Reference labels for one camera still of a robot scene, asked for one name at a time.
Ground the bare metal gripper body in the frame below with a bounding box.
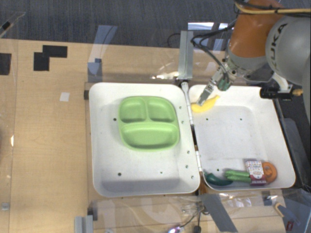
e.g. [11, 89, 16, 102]
[207, 62, 238, 88]

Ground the yellow banana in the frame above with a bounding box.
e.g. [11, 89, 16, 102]
[190, 94, 221, 114]

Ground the thin black and white rod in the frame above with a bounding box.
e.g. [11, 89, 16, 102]
[181, 81, 203, 172]

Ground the white plastic tray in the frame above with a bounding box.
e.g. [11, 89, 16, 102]
[88, 82, 201, 199]
[188, 84, 297, 192]

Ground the green divided plate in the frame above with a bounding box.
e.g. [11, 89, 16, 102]
[118, 96, 181, 153]

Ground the dark green pepper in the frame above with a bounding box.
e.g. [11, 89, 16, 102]
[203, 170, 234, 187]

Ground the light green vegetable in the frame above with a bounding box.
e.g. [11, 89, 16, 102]
[224, 169, 252, 184]

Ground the white and purple carton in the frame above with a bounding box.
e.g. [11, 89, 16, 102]
[244, 159, 268, 186]

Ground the orange doughnut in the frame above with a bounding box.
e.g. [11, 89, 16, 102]
[261, 161, 278, 183]

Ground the black cylinder on white bracket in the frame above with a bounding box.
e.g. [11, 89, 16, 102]
[259, 72, 294, 101]

